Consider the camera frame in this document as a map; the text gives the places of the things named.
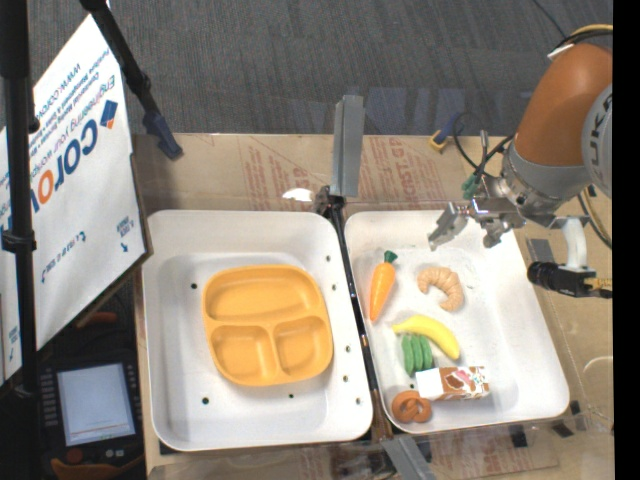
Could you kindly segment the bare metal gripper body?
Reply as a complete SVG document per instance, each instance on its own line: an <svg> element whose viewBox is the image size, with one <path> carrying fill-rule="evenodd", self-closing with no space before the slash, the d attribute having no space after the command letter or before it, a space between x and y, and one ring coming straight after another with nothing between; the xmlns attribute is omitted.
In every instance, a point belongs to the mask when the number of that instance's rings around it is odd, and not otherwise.
<svg viewBox="0 0 640 480"><path fill-rule="evenodd" d="M470 216L484 227L523 227L528 221L546 225L556 211L556 200L515 179L484 176L470 200Z"/></svg>

